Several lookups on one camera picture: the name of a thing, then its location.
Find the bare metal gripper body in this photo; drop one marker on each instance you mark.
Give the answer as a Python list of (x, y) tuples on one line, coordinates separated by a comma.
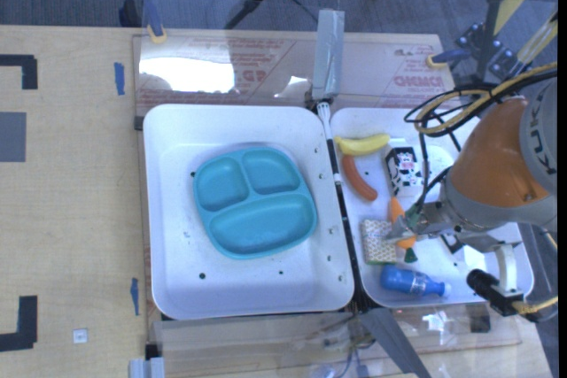
[(436, 219)]

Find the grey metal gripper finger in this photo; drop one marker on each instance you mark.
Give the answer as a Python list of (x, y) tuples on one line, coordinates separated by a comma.
[(398, 229)]

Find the orange carrot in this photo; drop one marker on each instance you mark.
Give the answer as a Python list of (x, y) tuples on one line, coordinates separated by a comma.
[(395, 210)]

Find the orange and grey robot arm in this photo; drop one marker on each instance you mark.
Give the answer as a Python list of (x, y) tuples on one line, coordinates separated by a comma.
[(496, 164)]

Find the blue plastic bottle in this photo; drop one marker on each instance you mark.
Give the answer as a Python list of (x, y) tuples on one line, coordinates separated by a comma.
[(401, 280)]

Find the white cow print carton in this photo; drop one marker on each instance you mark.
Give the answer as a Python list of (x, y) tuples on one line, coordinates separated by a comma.
[(405, 172)]

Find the white plastic tray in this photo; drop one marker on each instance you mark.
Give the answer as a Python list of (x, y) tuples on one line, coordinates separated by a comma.
[(177, 190), (447, 279)]

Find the orange sausage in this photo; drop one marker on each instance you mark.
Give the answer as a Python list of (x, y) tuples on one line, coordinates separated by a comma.
[(359, 180)]

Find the yellow banana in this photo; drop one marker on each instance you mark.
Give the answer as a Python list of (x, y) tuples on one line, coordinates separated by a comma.
[(361, 144)]

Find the blue divided plate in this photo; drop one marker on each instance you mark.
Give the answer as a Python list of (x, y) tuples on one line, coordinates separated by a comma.
[(257, 208)]

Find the brown cardboard board red print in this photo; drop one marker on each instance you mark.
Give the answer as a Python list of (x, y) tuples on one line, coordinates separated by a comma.
[(367, 66)]

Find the black cylinder on white bracket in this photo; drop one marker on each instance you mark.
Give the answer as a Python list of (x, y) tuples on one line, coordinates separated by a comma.
[(489, 285)]

